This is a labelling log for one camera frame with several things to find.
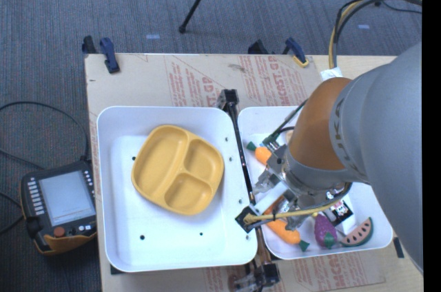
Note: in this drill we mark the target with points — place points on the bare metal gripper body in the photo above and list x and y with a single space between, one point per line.
278 161

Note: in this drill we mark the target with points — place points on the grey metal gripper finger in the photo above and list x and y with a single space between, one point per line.
264 183
294 220

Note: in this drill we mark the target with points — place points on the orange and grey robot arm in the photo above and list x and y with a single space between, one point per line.
379 118

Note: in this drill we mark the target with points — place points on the orange carrot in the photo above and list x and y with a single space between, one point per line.
287 234
262 153

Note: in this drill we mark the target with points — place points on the purple grapes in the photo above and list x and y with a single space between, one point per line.
324 229

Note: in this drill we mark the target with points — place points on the thin black rod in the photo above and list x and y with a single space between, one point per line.
241 149

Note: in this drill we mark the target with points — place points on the white plastic tray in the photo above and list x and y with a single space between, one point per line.
262 122
172 244

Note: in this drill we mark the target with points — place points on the black and white carton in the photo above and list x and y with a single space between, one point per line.
341 209

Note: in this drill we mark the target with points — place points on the watermelon slice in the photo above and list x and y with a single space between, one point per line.
358 237

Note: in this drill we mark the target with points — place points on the brown cardboard board, red print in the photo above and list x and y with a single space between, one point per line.
206 77

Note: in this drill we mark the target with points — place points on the yellow divided plate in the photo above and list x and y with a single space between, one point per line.
155 159

